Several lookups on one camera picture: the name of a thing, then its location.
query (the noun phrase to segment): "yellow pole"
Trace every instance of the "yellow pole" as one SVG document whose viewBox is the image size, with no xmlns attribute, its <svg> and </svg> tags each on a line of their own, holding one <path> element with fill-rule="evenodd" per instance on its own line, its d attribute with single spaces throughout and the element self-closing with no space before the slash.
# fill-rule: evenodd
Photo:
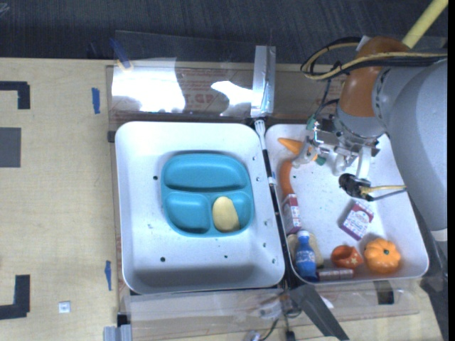
<svg viewBox="0 0 455 341">
<path fill-rule="evenodd" d="M 447 5 L 449 5 L 449 0 L 433 0 L 402 42 L 409 48 L 413 48 Z"/>
</svg>

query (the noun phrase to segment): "orange pumpkin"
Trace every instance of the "orange pumpkin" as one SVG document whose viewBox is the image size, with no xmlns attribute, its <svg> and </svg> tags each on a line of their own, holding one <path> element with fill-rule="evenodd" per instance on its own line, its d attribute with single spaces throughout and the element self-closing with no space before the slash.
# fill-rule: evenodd
<svg viewBox="0 0 455 341">
<path fill-rule="evenodd" d="M 363 255 L 368 268 L 382 274 L 397 270 L 401 259 L 395 244 L 381 238 L 369 242 Z"/>
</svg>

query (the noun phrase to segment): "gray square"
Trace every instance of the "gray square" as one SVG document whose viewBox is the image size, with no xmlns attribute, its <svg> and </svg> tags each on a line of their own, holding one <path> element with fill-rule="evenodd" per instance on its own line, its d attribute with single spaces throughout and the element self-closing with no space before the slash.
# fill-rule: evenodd
<svg viewBox="0 0 455 341">
<path fill-rule="evenodd" d="M 21 167 L 21 128 L 0 128 L 0 168 Z"/>
</svg>

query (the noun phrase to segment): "dark floor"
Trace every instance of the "dark floor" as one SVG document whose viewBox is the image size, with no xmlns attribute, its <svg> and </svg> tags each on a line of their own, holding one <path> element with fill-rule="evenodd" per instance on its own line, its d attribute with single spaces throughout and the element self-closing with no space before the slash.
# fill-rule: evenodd
<svg viewBox="0 0 455 341">
<path fill-rule="evenodd" d="M 277 46 L 279 63 L 301 63 L 344 36 L 401 38 L 431 0 L 0 0 L 0 56 L 110 58 L 116 30 Z M 447 38 L 448 12 L 428 38 Z"/>
</svg>

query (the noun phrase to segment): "bottle cap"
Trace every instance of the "bottle cap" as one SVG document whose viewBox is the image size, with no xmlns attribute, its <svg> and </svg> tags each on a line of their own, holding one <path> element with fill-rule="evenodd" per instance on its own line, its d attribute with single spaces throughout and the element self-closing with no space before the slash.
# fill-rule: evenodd
<svg viewBox="0 0 455 341">
<path fill-rule="evenodd" d="M 310 233 L 306 230 L 299 230 L 297 232 L 297 237 L 302 237 L 302 236 L 310 237 Z"/>
</svg>

